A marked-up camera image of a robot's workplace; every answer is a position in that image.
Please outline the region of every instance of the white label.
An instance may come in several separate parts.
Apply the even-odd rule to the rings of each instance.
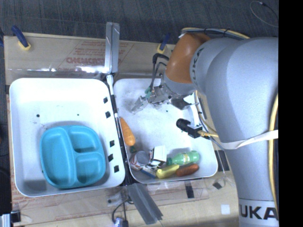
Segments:
[[[221,204],[221,213],[223,215],[231,214],[231,210],[229,208],[229,204]]]
[[[132,43],[119,43],[119,59],[118,64],[122,62],[124,57],[130,51]],[[58,66],[58,70],[73,68],[78,65],[104,65],[105,63],[105,41],[81,40],[73,48],[72,52],[66,57],[65,61]]]
[[[279,226],[274,201],[239,199],[239,221],[262,226]]]

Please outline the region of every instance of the metal bracket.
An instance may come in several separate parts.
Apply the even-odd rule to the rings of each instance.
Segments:
[[[118,72],[120,25],[106,23],[105,62],[103,73]]]
[[[170,103],[180,110],[185,110],[192,105],[184,101],[183,98],[172,99]]]
[[[139,96],[139,98],[137,99],[137,101],[134,104],[134,107],[132,108],[132,113],[136,113],[138,111],[141,111],[143,108],[145,108],[148,105],[148,101],[146,99],[146,97],[144,96]]]
[[[126,188],[145,224],[150,225],[162,220],[163,214],[147,192],[146,185],[134,183]]]
[[[0,216],[0,227],[10,227],[10,214],[3,214]]]

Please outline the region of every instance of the green toy bottle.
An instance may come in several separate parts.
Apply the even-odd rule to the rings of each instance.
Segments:
[[[188,163],[197,162],[199,158],[199,153],[196,150],[192,150],[190,152],[178,153],[173,158],[168,157],[166,165],[178,164],[182,166]]]

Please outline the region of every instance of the blue compartment tray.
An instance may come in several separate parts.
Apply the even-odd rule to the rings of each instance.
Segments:
[[[57,188],[93,184],[106,170],[102,143],[86,126],[59,126],[45,131],[40,139],[40,157],[46,180]]]

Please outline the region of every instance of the yellow object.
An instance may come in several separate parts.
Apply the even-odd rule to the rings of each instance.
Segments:
[[[164,51],[165,51],[166,46],[164,46],[163,50],[160,50],[160,47],[161,47],[161,44],[158,45],[157,52],[160,53],[160,54],[163,54]]]
[[[180,166],[177,165],[177,164],[172,164],[172,165],[167,166],[165,168],[158,169],[157,173],[156,173],[156,176],[160,179],[167,178],[167,177],[173,175],[178,170],[179,167]]]
[[[121,123],[121,129],[122,129],[125,144],[128,146],[133,146],[136,143],[136,138],[134,137],[131,128],[129,128],[126,121],[121,117],[120,117],[120,123]]]
[[[28,47],[24,47],[24,45],[20,41],[18,41],[18,44],[21,47],[21,49],[24,50],[24,51],[28,51],[31,47],[29,42],[28,42]]]
[[[235,31],[232,31],[232,30],[226,30],[226,29],[220,29],[220,30],[222,30],[222,31],[228,31],[229,33],[232,33],[232,34],[234,34],[234,35],[238,35],[238,36],[241,36],[241,37],[243,37],[244,39],[249,39],[249,37],[248,36],[246,36],[246,35],[244,35],[244,34],[241,34],[241,33],[239,33],[239,32],[235,32]]]
[[[199,107],[198,107],[198,105],[199,105],[199,96],[198,96],[198,91],[196,90],[195,91],[195,104],[196,104],[196,109],[198,110],[198,112],[200,111],[199,110]],[[217,133],[217,131],[215,131],[212,127],[210,127],[207,123],[206,123],[206,121],[204,120],[204,118],[202,117],[202,115],[199,113],[199,118],[203,121],[203,123],[207,126],[207,128],[209,129],[209,130],[211,130],[211,131],[213,131],[214,133]]]
[[[219,137],[217,134],[210,134],[206,131],[198,131],[198,134],[200,134],[202,137]]]
[[[275,129],[276,114],[278,111],[278,101],[279,99],[277,94],[270,116],[270,122],[269,122],[270,131],[273,131]],[[276,188],[275,188],[275,178],[274,178],[274,140],[270,140],[268,142],[268,170],[269,170],[270,187],[274,197],[275,206],[277,209]]]

